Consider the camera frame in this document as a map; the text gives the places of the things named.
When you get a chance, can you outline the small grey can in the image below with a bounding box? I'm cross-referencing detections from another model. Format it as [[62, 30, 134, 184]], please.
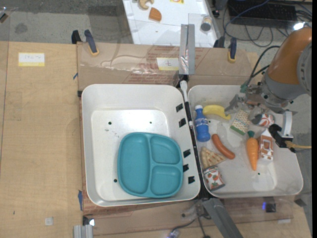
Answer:
[[200, 15, 213, 32]]

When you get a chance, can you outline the white and green carton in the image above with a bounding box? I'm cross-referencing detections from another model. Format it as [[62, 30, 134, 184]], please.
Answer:
[[229, 109, 252, 136]]

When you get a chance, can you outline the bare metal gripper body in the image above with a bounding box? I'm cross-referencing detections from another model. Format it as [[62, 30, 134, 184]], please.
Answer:
[[243, 84, 296, 114]]

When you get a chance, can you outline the beige pizza slice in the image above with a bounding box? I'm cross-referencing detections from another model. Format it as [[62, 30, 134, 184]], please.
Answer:
[[200, 146, 227, 170]]

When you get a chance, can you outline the orange and white can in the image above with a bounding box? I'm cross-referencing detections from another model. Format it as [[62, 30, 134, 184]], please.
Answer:
[[257, 113, 276, 129]]

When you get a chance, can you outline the brown cardboard board red print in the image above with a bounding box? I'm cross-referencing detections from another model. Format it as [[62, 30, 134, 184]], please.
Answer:
[[76, 42, 299, 236]]

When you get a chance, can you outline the thin black and white rod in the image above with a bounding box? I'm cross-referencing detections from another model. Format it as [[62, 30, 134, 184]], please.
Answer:
[[179, 80, 207, 198]]

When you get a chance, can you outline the white plastic tray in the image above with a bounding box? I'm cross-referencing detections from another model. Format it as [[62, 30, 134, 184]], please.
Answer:
[[81, 83, 202, 207], [187, 84, 304, 199]]

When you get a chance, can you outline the white strawberry print packet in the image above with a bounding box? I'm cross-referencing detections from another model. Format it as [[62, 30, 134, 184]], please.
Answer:
[[203, 165, 226, 191]]

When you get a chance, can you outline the orange bread slice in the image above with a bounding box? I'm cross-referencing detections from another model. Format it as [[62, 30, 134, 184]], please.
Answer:
[[148, 6, 163, 23]]

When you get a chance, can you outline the blue divided plate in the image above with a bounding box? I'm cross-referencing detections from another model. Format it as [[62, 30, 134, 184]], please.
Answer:
[[116, 131, 184, 199]]

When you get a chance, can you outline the orange carrot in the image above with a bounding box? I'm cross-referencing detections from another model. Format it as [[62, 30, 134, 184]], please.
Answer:
[[246, 130, 259, 172]]

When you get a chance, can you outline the white and orange carton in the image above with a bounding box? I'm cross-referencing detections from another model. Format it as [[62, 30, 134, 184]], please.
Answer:
[[257, 128, 275, 162]]

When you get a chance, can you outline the orange sausage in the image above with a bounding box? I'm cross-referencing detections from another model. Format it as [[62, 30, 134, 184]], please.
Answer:
[[211, 133, 236, 161]]

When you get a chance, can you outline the blue toy bottle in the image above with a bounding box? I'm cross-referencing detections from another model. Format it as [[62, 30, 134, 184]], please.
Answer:
[[194, 104, 211, 143]]

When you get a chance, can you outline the yellow banana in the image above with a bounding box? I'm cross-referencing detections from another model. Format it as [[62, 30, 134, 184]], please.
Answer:
[[202, 104, 232, 121]]

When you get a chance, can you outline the beige croissant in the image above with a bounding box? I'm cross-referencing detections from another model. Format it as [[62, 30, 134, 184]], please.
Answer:
[[138, 0, 155, 10]]

